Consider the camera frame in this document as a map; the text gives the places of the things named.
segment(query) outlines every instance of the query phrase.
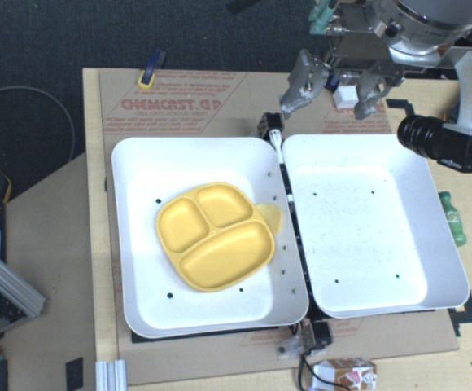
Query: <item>yellow plate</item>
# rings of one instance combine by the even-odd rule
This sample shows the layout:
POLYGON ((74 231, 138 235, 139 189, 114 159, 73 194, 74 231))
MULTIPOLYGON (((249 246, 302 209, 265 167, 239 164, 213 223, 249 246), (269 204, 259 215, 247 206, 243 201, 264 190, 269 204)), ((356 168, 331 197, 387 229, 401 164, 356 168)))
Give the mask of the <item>yellow plate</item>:
POLYGON ((169 201, 156 230, 180 276, 200 291, 234 285, 269 263, 274 237, 258 208, 235 186, 214 182, 169 201))

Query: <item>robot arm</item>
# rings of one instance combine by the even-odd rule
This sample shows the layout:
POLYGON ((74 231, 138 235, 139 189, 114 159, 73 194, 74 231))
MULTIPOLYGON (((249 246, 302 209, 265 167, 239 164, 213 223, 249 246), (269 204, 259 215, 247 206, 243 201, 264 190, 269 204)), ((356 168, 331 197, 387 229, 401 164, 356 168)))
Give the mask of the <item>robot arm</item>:
MULTIPOLYGON (((447 143, 427 155, 472 172, 472 48, 454 46, 472 32, 472 0, 357 0, 337 7, 321 0, 309 19, 311 33, 321 35, 327 48, 321 57, 300 52, 289 76, 290 88, 280 100, 286 118, 310 104, 323 88, 335 91, 348 85, 356 87, 354 115, 363 120, 406 73, 455 68, 461 83, 460 113, 457 123, 442 123, 444 131, 436 135, 458 134, 455 151, 464 152, 465 158, 448 155, 452 147, 447 143)), ((400 131, 400 141, 422 155, 426 150, 411 146, 419 131, 415 125, 400 131)), ((443 142, 442 136, 436 137, 443 142)))

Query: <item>wooden edge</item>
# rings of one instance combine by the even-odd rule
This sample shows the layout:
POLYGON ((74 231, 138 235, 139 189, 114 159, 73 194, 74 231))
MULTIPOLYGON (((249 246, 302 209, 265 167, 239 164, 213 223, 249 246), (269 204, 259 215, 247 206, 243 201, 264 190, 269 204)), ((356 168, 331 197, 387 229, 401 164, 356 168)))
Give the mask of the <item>wooden edge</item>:
POLYGON ((104 189, 106 167, 104 163, 103 123, 98 69, 84 68, 82 78, 85 95, 85 146, 90 202, 95 350, 98 361, 112 362, 118 359, 119 349, 116 334, 107 193, 104 189))

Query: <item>white tray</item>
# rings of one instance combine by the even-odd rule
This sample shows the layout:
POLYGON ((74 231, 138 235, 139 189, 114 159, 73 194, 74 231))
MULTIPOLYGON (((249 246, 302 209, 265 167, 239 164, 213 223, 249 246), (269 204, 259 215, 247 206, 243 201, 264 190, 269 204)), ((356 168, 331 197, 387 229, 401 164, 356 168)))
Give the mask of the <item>white tray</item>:
MULTIPOLYGON (((426 160, 394 135, 295 135, 283 144, 314 301, 347 318, 462 305, 469 285, 426 160)), ((291 325, 308 294, 278 160, 258 138, 128 138, 112 154, 125 317, 140 336, 291 325), (162 204, 227 182, 286 223, 272 261, 219 292, 173 269, 162 204)))
POLYGON ((291 325, 308 294, 273 148, 258 138, 129 138, 112 153, 125 317, 140 336, 161 338, 291 325), (227 182, 286 219, 271 262, 241 283, 199 292, 175 271, 155 219, 167 201, 201 184, 227 182))

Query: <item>green bottle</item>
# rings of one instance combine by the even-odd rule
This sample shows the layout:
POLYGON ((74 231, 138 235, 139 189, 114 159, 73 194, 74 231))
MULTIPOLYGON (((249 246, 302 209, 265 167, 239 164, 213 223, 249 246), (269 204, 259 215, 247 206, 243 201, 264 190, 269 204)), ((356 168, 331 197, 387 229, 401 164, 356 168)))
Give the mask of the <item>green bottle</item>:
POLYGON ((439 193, 440 202, 442 208, 446 213, 448 219, 449 229, 453 235, 456 246, 462 246, 467 241, 464 235, 464 229, 462 227, 461 215, 458 210, 451 204, 451 193, 449 191, 442 191, 439 193))

